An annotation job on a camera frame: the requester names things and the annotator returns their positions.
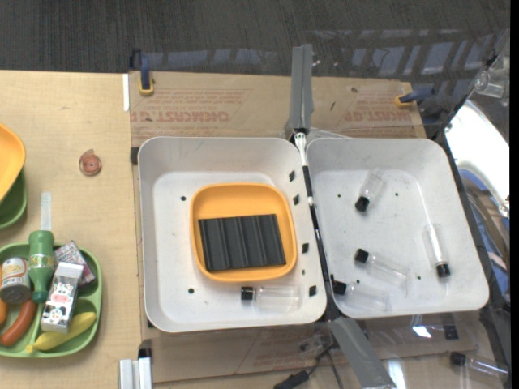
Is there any orange plate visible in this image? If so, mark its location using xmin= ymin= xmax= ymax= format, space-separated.
xmin=189 ymin=182 xmax=299 ymax=284
xmin=0 ymin=122 xmax=28 ymax=203

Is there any black ribbed block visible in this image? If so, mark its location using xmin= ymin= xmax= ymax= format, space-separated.
xmin=197 ymin=213 xmax=288 ymax=273

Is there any brown cardboard board red print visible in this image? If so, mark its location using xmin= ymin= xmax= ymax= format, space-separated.
xmin=128 ymin=70 xmax=480 ymax=384

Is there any clear plastic bottle black cap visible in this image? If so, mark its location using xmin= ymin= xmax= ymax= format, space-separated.
xmin=240 ymin=284 xmax=303 ymax=314
xmin=331 ymin=279 xmax=392 ymax=313
xmin=354 ymin=168 xmax=387 ymax=213
xmin=421 ymin=223 xmax=453 ymax=279
xmin=354 ymin=248 xmax=411 ymax=289
xmin=449 ymin=351 xmax=508 ymax=381

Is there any white plastic tray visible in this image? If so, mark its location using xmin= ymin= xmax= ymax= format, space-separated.
xmin=136 ymin=135 xmax=328 ymax=335
xmin=304 ymin=136 xmax=491 ymax=321

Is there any pink doughnut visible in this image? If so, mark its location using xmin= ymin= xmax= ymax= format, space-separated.
xmin=78 ymin=148 xmax=103 ymax=177

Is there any pink packet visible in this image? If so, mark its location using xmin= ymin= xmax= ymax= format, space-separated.
xmin=53 ymin=240 xmax=97 ymax=287

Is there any green divided plate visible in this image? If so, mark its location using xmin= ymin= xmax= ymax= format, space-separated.
xmin=0 ymin=241 xmax=104 ymax=359

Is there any clear plastic tube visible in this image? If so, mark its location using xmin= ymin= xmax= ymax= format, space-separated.
xmin=39 ymin=191 xmax=54 ymax=232

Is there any white carton with cow print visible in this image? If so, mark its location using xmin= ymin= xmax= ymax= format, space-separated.
xmin=40 ymin=261 xmax=85 ymax=335

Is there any yellow banana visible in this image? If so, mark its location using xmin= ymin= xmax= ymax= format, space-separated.
xmin=25 ymin=310 xmax=98 ymax=353

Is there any green bottle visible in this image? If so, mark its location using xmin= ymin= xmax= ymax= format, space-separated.
xmin=27 ymin=229 xmax=56 ymax=305

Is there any small can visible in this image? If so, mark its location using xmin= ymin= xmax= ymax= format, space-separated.
xmin=0 ymin=256 xmax=33 ymax=305

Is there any brown sausage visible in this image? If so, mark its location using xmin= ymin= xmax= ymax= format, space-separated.
xmin=0 ymin=299 xmax=39 ymax=348

